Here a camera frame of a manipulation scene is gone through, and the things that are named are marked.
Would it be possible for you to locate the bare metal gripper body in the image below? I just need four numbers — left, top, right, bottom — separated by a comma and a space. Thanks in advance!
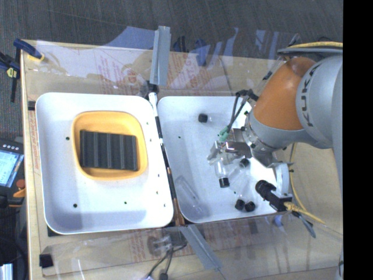
223, 127, 277, 168

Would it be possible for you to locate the clear plastic bottle black cap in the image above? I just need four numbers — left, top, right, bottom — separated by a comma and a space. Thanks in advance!
244, 187, 261, 213
234, 187, 246, 212
214, 159, 231, 189
230, 157, 255, 193
198, 113, 220, 124

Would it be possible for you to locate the white plastic tray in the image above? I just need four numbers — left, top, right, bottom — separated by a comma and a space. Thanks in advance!
156, 95, 288, 225
34, 92, 175, 235

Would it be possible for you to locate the clear plastic bottle without cap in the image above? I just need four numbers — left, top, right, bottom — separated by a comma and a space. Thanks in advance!
174, 175, 205, 214

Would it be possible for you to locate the thin black and white rod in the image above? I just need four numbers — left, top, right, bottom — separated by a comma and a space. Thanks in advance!
147, 91, 185, 226

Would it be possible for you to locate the black ribbed rack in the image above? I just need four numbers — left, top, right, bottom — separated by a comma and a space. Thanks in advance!
79, 129, 139, 172

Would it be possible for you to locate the yellow plastic basin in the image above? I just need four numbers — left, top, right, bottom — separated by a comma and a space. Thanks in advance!
71, 110, 149, 181

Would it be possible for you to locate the brown cardboard board red print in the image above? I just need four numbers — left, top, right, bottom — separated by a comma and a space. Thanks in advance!
19, 38, 344, 280

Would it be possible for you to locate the black cylinder on white bracket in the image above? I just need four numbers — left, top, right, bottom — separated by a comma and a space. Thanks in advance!
255, 162, 294, 213

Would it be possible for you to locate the black block with thin wires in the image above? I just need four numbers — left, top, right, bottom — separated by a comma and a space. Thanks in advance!
163, 228, 188, 246

